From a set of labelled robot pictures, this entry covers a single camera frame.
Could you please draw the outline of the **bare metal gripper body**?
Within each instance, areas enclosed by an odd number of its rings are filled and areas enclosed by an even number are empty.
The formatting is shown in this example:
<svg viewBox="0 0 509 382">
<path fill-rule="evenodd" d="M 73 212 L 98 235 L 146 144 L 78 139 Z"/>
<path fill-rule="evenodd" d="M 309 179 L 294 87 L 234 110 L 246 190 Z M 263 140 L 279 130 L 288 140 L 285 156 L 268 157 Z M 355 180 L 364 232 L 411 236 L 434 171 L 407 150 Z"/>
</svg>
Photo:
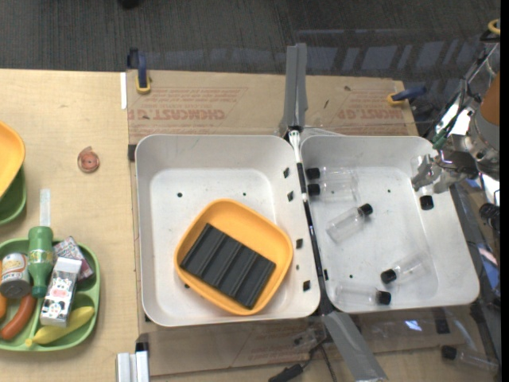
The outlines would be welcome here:
<svg viewBox="0 0 509 382">
<path fill-rule="evenodd" d="M 469 135 L 451 134 L 438 151 L 437 165 L 452 177 L 474 178 L 483 174 L 500 179 L 499 152 Z"/>
</svg>

